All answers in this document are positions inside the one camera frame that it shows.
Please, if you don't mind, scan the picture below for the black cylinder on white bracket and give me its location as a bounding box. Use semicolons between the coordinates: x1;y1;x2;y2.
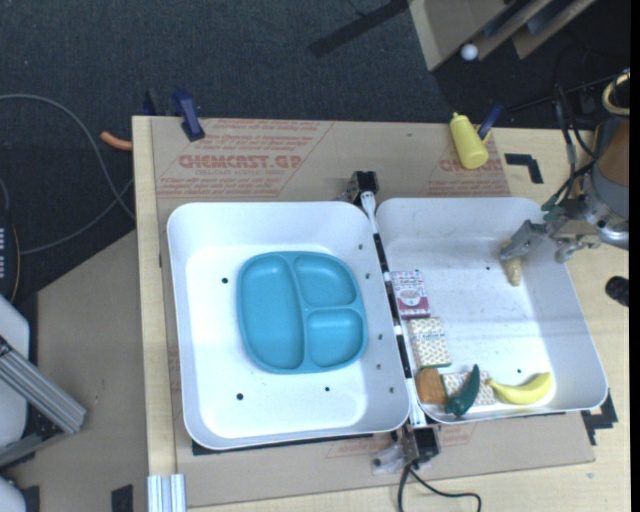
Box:
604;274;631;309

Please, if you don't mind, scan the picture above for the black block with thin wires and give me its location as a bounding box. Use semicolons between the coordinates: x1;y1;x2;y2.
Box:
372;424;444;475
337;169;380;204

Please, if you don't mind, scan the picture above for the yellow banana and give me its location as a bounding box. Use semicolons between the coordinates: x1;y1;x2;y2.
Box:
485;371;554;407

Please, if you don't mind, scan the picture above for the blue divided plate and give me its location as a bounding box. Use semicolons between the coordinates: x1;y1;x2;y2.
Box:
235;251;369;375

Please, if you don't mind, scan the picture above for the white plastic tray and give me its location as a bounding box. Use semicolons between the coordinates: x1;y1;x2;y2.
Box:
166;200;412;450
374;196;610;426

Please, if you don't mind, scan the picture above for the pale yellow cone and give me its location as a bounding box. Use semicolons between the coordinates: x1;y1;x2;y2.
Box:
501;252;524;288

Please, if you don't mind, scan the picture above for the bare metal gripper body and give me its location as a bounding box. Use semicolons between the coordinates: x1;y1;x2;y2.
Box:
543;199;631;249

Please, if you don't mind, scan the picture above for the yellow patterned carton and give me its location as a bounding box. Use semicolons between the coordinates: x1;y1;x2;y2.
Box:
405;316;453;369

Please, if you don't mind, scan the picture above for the dark green toy pepper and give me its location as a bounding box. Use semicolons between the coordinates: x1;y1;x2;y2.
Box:
444;363;482;418

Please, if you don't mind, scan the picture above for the orange toy bread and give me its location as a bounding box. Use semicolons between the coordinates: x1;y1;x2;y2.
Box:
415;367;448;406

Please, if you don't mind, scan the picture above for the yellow squeeze bottle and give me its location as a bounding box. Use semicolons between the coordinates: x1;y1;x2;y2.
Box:
448;112;490;171

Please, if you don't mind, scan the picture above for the brown cardboard board red print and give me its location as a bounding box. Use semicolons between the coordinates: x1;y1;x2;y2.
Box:
149;116;597;507

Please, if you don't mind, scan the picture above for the orange sausage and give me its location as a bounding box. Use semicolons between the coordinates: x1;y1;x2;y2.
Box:
99;130;134;152

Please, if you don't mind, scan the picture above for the red and white carton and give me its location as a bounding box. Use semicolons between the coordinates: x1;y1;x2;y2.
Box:
389;270;433;321

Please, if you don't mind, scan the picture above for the thin black and white rod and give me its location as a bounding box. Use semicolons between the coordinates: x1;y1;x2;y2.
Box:
359;191;424;428

